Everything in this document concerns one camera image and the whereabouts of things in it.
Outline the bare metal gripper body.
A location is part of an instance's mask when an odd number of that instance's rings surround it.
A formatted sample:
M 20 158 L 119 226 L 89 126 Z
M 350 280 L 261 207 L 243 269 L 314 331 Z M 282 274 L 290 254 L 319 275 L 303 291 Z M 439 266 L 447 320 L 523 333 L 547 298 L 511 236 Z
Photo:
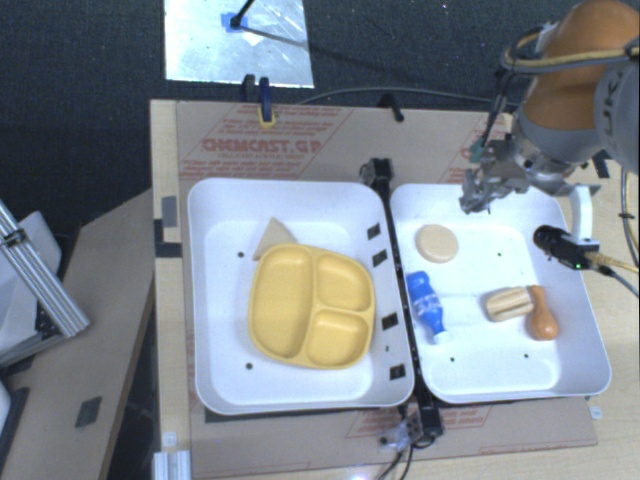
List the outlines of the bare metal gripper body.
M 509 195 L 534 187 L 554 196 L 563 190 L 565 179 L 574 170 L 574 164 L 552 158 L 529 140 L 492 140 L 474 171 L 481 188 L 501 186 Z

